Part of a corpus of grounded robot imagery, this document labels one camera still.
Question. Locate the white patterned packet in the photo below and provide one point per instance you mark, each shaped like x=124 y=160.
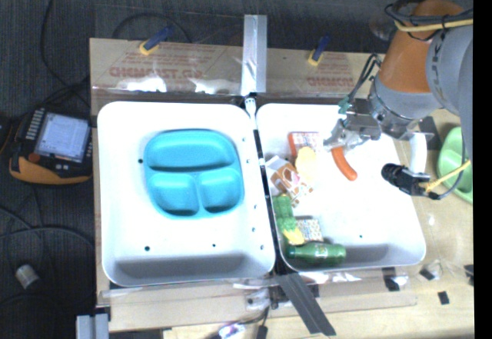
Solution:
x=311 y=229

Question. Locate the yellow toy food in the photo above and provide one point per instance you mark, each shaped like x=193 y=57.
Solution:
x=306 y=162

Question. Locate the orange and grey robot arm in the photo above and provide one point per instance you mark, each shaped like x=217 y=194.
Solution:
x=407 y=60

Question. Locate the white plastic tray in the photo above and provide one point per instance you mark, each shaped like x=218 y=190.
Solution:
x=123 y=176
x=369 y=214

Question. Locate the orange and white packet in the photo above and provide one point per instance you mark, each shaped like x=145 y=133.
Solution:
x=298 y=138

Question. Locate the green and yellow toy corn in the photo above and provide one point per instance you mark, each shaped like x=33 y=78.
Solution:
x=284 y=214

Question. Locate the orange toy sausage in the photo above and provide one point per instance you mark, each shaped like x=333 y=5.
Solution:
x=344 y=165

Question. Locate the brown cardboard board red print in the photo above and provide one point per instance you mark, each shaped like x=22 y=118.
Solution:
x=169 y=68

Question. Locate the grey metal can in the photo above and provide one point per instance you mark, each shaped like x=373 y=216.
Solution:
x=27 y=276

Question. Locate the black cylinder on white bracket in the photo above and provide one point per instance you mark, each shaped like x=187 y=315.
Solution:
x=403 y=175

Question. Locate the brown and white carton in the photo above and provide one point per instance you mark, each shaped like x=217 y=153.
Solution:
x=286 y=176

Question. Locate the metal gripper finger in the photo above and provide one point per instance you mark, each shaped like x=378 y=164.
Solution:
x=353 y=144
x=332 y=135

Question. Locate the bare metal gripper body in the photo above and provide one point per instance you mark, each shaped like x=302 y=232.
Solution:
x=363 y=124

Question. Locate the blue divided plate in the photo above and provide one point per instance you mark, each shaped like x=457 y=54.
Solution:
x=192 y=172

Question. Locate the green divided plate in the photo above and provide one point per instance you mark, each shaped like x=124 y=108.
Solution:
x=453 y=160

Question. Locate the green plastic bottle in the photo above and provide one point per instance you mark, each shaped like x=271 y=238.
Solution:
x=317 y=253

